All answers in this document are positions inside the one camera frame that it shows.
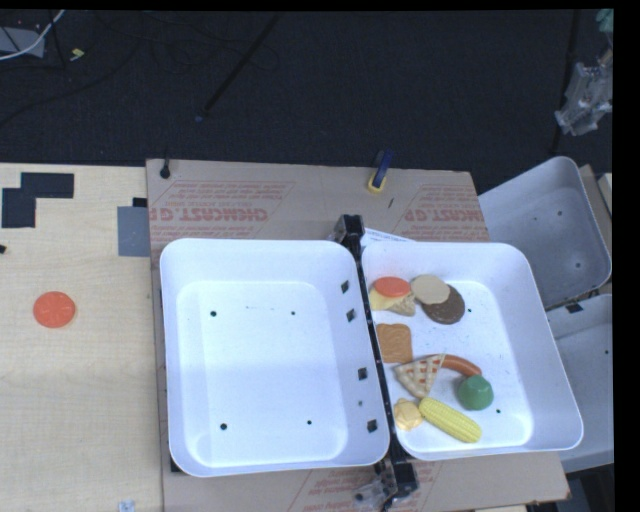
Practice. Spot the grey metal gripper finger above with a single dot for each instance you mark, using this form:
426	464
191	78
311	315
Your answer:
589	124
566	120

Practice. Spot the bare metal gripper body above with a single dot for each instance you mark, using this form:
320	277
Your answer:
592	85

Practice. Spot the white plastic tray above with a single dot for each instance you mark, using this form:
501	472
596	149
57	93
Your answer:
545	225
510	350
587	380
260	350

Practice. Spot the white paper sheet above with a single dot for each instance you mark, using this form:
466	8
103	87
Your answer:
387	236

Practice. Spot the tan round biscuit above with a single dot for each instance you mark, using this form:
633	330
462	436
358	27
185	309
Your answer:
430	289

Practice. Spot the brown round patty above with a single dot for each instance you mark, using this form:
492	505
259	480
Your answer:
450	309

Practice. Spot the orange tomato slice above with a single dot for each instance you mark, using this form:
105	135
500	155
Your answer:
392	287

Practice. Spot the tan bread piece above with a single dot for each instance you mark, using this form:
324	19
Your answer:
406	306

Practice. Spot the yellow cheese slice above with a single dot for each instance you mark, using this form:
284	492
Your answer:
381	301

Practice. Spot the orange sausage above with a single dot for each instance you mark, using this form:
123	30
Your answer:
465	365

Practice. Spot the brown toast slice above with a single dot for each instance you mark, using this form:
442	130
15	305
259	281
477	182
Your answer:
394	343

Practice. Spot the thin black rod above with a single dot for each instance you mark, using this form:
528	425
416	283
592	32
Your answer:
375	340

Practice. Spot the tan lattice pie slice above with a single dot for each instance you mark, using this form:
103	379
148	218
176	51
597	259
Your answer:
419	376

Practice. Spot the yellow corn cob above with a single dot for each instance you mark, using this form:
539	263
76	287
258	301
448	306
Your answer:
450	419

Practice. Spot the pale yellow lump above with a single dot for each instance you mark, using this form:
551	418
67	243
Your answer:
407	414

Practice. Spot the brown cardboard board red print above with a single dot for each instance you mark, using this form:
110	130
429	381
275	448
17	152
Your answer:
225	220

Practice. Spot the orange round slice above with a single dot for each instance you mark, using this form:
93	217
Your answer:
54	309

